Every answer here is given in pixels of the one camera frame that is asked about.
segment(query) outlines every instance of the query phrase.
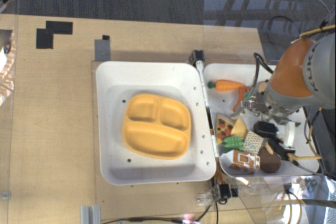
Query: yellow divided plate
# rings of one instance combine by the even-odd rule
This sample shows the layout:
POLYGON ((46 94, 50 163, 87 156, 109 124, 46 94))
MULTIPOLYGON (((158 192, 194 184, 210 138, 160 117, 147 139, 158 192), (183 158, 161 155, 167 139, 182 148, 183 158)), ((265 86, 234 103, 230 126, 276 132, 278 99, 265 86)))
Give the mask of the yellow divided plate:
POLYGON ((155 94, 134 96, 127 108, 122 137, 128 149, 153 158, 176 159, 189 148, 191 117, 174 99, 155 94))

